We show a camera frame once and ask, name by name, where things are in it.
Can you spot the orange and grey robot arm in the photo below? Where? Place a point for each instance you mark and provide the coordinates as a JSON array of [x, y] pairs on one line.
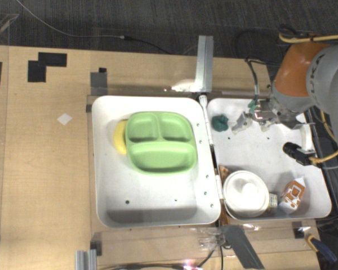
[[324, 74]]

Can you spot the black cylinder on white bracket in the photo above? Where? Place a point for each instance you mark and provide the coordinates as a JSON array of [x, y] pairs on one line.
[[297, 152]]

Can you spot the white plastic tray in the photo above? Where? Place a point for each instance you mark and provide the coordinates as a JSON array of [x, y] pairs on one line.
[[157, 195], [256, 153]]

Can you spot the brown pizza slice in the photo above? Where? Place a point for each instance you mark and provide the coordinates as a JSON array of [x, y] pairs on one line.
[[223, 171]]

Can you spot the green divided plate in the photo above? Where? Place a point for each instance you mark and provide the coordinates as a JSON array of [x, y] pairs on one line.
[[160, 150]]

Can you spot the white bowl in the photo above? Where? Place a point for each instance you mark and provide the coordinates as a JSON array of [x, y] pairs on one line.
[[243, 193]]

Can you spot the dark green broccoli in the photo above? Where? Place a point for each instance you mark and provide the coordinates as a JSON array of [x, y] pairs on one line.
[[220, 123]]

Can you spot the brown and white carton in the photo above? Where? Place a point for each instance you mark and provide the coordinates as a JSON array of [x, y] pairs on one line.
[[293, 195]]

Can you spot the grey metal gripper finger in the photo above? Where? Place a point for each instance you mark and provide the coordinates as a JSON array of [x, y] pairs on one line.
[[265, 126], [241, 122]]

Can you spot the yellow banana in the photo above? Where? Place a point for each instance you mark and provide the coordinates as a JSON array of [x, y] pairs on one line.
[[119, 139]]

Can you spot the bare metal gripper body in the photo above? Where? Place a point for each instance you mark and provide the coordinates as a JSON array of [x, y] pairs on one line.
[[266, 112]]

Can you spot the small yellow-labelled bottle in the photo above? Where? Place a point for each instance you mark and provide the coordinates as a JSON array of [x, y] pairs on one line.
[[273, 202]]

